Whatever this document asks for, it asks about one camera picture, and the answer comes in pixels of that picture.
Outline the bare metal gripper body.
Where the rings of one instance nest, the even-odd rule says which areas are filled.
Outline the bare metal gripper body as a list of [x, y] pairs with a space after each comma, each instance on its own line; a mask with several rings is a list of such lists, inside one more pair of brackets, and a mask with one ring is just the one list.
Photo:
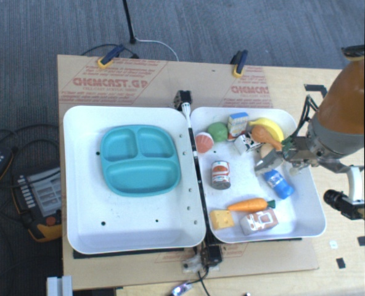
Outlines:
[[289, 136], [282, 142], [284, 160], [294, 168], [317, 167], [324, 160], [324, 148], [317, 136]]

